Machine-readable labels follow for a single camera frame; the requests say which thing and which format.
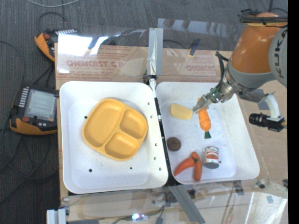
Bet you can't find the brown round biscuit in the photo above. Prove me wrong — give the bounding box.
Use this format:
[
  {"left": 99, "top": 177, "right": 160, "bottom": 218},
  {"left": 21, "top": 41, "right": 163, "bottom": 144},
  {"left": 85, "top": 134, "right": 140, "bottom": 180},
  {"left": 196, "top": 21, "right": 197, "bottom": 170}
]
[{"left": 166, "top": 136, "right": 182, "bottom": 152}]

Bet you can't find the white plastic tray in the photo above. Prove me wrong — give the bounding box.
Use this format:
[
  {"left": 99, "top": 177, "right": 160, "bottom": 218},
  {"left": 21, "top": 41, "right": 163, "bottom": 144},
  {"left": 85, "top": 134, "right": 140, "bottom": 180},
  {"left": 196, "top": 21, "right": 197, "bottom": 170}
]
[
  {"left": 59, "top": 81, "right": 169, "bottom": 195},
  {"left": 156, "top": 81, "right": 260, "bottom": 185}
]

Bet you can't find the black cylinder on white bracket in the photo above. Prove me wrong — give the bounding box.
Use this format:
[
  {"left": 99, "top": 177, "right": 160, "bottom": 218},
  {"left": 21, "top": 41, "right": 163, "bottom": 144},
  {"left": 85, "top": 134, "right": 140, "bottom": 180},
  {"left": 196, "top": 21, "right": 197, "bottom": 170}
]
[{"left": 249, "top": 94, "right": 286, "bottom": 133}]

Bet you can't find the small white and red can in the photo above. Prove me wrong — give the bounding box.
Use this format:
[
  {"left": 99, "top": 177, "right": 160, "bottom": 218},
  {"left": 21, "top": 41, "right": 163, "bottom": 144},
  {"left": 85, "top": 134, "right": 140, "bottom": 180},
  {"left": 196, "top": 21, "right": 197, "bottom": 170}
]
[{"left": 204, "top": 146, "right": 220, "bottom": 169}]

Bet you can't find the yellow divided plate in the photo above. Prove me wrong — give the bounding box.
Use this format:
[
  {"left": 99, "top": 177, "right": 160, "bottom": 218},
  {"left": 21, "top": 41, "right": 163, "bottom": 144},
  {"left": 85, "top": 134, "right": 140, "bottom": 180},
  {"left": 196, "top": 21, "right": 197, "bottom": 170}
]
[{"left": 82, "top": 98, "right": 149, "bottom": 161}]

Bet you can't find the brown cardboard board, red print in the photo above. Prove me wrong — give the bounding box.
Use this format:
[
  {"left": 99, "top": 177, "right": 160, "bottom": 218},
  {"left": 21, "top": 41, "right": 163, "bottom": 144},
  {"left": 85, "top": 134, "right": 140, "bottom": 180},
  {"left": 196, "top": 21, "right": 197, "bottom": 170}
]
[{"left": 54, "top": 42, "right": 288, "bottom": 221}]

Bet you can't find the orange carrot with green top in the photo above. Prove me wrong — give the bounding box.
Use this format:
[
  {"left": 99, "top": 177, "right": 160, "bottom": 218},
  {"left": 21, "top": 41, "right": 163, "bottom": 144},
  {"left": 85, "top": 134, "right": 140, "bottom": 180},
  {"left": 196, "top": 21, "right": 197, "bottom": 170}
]
[{"left": 198, "top": 98, "right": 213, "bottom": 140}]

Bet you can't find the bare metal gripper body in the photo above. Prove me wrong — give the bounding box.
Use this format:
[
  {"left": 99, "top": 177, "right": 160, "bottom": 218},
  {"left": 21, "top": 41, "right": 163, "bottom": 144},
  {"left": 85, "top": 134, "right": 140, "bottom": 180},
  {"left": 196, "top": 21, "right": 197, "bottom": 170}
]
[{"left": 202, "top": 81, "right": 237, "bottom": 104}]

